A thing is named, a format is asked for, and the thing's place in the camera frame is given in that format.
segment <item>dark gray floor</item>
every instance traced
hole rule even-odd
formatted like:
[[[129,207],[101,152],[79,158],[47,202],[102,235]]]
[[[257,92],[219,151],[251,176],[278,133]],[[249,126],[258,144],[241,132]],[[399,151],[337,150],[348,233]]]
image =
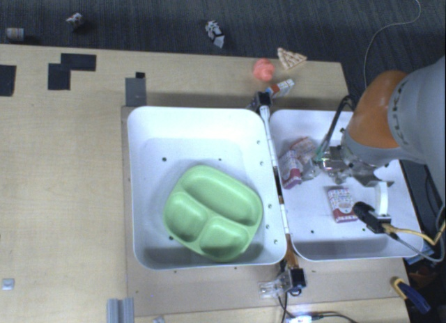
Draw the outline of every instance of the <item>dark gray floor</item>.
[[[368,79],[390,68],[410,72],[444,54],[445,0],[420,2],[416,23],[377,37]],[[77,11],[91,27],[72,33],[65,19]],[[283,47],[311,60],[341,62],[358,98],[374,32],[416,14],[413,0],[1,0],[0,29],[23,27],[33,36],[29,42],[51,46],[254,57],[274,57]],[[226,34],[224,49],[206,37],[210,19]]]

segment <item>green plate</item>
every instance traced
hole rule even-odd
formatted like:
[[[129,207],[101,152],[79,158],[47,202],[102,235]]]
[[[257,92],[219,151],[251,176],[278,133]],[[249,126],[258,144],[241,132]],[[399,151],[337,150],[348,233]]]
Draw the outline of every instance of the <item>green plate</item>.
[[[187,170],[170,193],[164,226],[181,244],[217,262],[244,253],[263,215],[259,196],[213,167]]]

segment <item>wooden table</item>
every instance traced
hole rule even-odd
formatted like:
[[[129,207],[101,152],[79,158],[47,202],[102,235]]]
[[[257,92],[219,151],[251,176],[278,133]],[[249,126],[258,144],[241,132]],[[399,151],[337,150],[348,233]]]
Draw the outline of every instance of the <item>wooden table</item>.
[[[48,63],[60,63],[61,53],[95,54],[96,70],[72,71],[69,91],[48,90]],[[265,88],[252,77],[254,62],[0,45],[0,65],[17,66],[13,96],[0,97],[0,279],[15,279],[14,290],[0,291],[1,321],[105,322],[107,300],[128,295],[121,143],[125,78],[146,73],[149,104],[245,107]],[[347,94],[338,63],[306,62],[289,72],[274,63],[273,80],[296,83],[277,106],[334,109]],[[311,300],[292,299],[290,311],[335,310],[359,322],[408,322],[405,304],[389,284],[393,276],[407,281],[402,260],[302,266]],[[279,322],[282,310],[275,302],[246,308],[251,301],[246,297],[240,309],[164,318],[167,323]],[[190,302],[192,310],[200,310],[194,297]],[[166,304],[176,302],[166,297]]]

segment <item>table surface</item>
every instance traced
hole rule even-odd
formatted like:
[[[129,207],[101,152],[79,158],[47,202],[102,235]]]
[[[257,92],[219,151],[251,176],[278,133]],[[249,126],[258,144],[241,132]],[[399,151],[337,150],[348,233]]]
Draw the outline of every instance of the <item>table surface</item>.
[[[48,63],[60,63],[61,53],[95,54],[96,71],[72,71],[71,90],[48,90]],[[14,290],[0,291],[5,322],[105,322],[107,300],[128,294],[121,143],[125,78],[146,73],[148,104],[245,107],[266,87],[252,76],[255,61],[0,45],[0,65],[17,66],[13,96],[0,97],[0,279],[15,279]],[[296,83],[277,107],[333,110],[347,94],[338,63],[308,61],[284,71],[272,61],[273,81]],[[390,286],[393,276],[407,281],[402,260],[304,261],[302,266],[308,293],[292,299],[290,311],[335,310],[359,322],[409,321]],[[239,285],[255,287],[249,268],[245,273]],[[223,271],[220,276],[221,282],[231,280]],[[183,279],[178,290],[173,287],[167,304],[187,295],[180,292],[187,284]],[[240,308],[252,307],[250,297],[242,301]],[[196,297],[190,302],[190,310],[202,310]],[[281,316],[281,308],[269,304],[164,318],[168,323],[279,322]]]

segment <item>green divided tray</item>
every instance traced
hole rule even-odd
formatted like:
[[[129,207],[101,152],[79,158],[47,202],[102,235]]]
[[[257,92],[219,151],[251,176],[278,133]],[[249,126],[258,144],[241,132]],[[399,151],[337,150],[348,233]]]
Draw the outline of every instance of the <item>green divided tray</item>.
[[[169,234],[194,252],[216,262],[244,253],[263,215],[259,196],[213,167],[188,169],[164,206]]]

